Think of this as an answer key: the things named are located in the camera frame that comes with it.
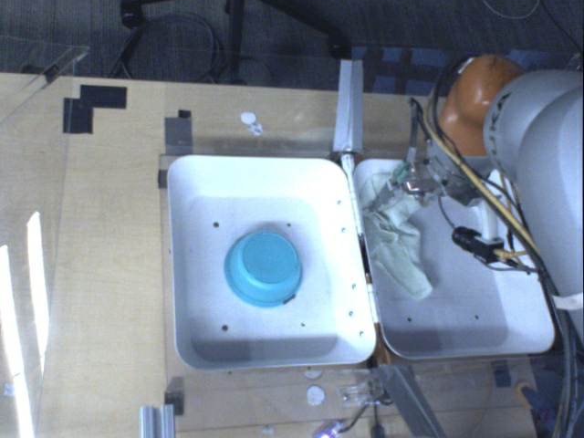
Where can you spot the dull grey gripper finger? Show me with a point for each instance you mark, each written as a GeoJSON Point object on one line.
{"type": "Point", "coordinates": [415, 186]}
{"type": "Point", "coordinates": [388, 194]}

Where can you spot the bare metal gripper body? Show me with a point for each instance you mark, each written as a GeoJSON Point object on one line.
{"type": "Point", "coordinates": [445, 176]}

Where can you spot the pale green cloth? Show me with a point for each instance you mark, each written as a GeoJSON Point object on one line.
{"type": "Point", "coordinates": [392, 244]}

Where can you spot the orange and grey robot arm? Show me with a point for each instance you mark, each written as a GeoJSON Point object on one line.
{"type": "Point", "coordinates": [538, 153]}

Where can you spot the thin black and white rod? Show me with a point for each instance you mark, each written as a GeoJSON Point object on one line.
{"type": "Point", "coordinates": [359, 226]}

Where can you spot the white plastic tray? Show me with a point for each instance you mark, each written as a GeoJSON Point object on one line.
{"type": "Point", "coordinates": [456, 308]}
{"type": "Point", "coordinates": [274, 190]}

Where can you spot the blue bowl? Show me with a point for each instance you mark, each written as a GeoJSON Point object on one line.
{"type": "Point", "coordinates": [263, 269]}

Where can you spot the black office chair base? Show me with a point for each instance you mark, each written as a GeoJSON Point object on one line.
{"type": "Point", "coordinates": [235, 21]}

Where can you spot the black cylinder on white bracket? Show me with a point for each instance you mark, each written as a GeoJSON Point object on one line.
{"type": "Point", "coordinates": [474, 242]}

